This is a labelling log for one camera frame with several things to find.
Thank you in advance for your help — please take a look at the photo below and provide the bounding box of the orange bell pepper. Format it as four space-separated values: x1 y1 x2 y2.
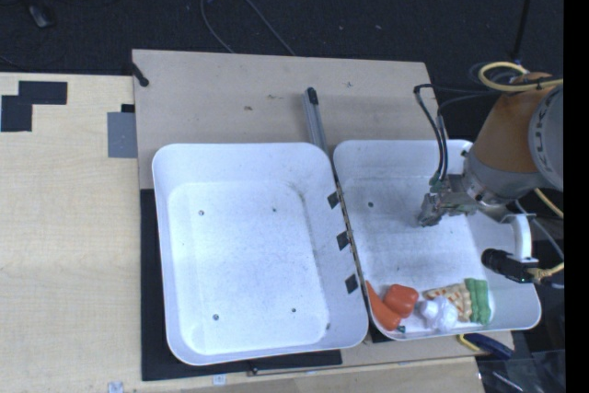
384 283 421 318

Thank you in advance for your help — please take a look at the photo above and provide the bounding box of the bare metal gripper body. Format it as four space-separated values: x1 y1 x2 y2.
439 173 513 218

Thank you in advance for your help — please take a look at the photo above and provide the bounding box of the green pea pod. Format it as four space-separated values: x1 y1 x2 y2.
463 277 493 326

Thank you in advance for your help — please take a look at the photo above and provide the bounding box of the white crumpled wrapper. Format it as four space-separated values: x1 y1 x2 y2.
417 296 460 334

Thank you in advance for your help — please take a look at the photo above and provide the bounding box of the pale wood board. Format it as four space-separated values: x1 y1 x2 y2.
132 49 514 383

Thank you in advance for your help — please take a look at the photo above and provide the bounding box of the orange carrot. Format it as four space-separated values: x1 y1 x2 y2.
364 280 407 334

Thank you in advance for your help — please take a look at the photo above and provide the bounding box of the yellow pizza slice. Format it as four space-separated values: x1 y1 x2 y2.
422 283 475 324

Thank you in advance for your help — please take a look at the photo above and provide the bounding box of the black cylinder on white bracket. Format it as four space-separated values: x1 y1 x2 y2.
480 213 540 284

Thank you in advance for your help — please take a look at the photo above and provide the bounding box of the white plastic tray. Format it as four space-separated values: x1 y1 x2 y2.
151 142 370 366
331 138 543 342

